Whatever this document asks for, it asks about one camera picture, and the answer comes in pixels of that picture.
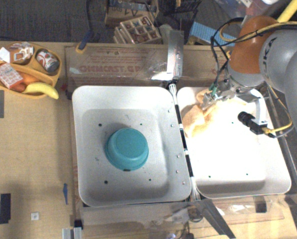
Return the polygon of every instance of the snack package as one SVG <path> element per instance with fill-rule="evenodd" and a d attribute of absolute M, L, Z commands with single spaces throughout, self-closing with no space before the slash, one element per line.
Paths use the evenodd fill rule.
<path fill-rule="evenodd" d="M 16 42 L 0 49 L 0 60 L 6 63 L 25 64 L 33 55 L 33 46 L 28 42 Z"/>
<path fill-rule="evenodd" d="M 0 81 L 8 88 L 20 84 L 23 82 L 23 77 L 10 65 L 0 65 Z"/>

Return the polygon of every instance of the banana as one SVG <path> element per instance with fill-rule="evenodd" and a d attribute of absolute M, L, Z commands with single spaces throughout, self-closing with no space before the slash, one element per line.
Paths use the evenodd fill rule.
<path fill-rule="evenodd" d="M 49 97 L 52 97 L 54 99 L 59 98 L 59 93 L 55 88 L 53 88 L 51 85 L 46 84 L 44 82 L 34 82 L 29 84 L 26 89 L 22 92 L 24 94 L 27 93 L 44 93 L 48 95 Z"/>

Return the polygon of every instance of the white square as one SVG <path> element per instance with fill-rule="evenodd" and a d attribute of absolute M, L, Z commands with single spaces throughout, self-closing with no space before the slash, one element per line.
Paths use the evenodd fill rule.
<path fill-rule="evenodd" d="M 31 213 L 31 220 L 38 221 L 39 220 L 39 212 Z"/>

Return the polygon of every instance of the blue bowl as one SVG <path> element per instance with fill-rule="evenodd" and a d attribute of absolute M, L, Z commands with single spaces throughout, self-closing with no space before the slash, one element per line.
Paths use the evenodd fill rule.
<path fill-rule="evenodd" d="M 140 131 L 122 128 L 109 137 L 105 155 L 109 162 L 120 170 L 136 170 L 147 161 L 147 140 Z"/>

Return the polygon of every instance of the black connector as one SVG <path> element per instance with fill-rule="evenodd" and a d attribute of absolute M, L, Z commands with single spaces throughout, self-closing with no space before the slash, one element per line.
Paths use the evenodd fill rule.
<path fill-rule="evenodd" d="M 264 134 L 262 128 L 267 127 L 268 124 L 258 125 L 252 119 L 255 119 L 255 117 L 246 112 L 241 112 L 238 115 L 238 120 L 242 122 L 242 124 L 244 124 L 245 126 L 249 127 L 250 131 L 252 131 L 255 134 Z"/>

